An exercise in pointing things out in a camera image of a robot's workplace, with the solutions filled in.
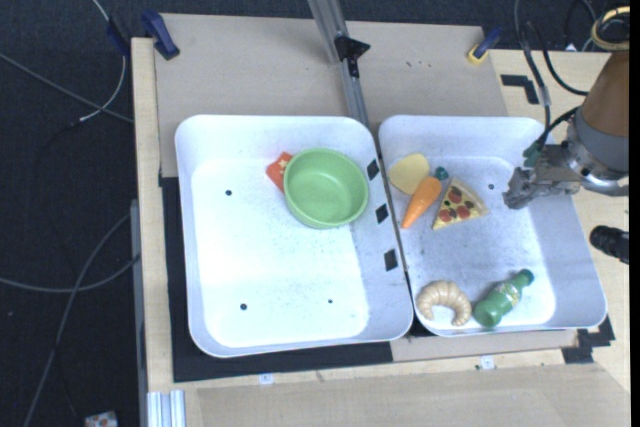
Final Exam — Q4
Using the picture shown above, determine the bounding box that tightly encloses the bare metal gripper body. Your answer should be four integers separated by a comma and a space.
522, 142, 630, 199

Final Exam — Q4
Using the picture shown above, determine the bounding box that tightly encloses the pizza slice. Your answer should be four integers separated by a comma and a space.
431, 177, 491, 233

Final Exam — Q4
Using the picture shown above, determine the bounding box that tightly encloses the white plastic tray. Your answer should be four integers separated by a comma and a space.
377, 114, 609, 339
173, 113, 416, 360

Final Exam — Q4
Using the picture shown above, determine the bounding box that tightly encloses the orange carrot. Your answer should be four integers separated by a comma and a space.
400, 166, 450, 231

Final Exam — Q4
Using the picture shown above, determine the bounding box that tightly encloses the green bottle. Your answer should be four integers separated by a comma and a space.
471, 268, 536, 329

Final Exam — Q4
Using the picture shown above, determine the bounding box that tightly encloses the pale yellow biscuit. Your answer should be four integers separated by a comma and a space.
386, 152, 432, 196

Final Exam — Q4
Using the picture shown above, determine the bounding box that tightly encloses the beige croissant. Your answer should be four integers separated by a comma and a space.
415, 279, 474, 328

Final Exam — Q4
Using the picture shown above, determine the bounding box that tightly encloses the thin black rod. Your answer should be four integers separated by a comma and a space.
371, 124, 417, 319

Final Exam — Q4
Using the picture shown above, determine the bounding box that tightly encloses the green bowl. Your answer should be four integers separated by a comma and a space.
282, 147, 372, 231

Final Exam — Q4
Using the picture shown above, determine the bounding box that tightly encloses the orange star-print packet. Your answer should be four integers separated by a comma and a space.
264, 150, 295, 194

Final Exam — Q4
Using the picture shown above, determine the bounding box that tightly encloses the brown cardboard board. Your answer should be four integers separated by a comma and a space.
152, 12, 582, 364

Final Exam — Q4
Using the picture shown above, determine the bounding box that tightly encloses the white printed packet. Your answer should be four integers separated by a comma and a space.
83, 410, 120, 427

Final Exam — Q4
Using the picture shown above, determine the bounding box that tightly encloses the black cylinder on white bracket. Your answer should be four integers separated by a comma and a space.
579, 178, 631, 266

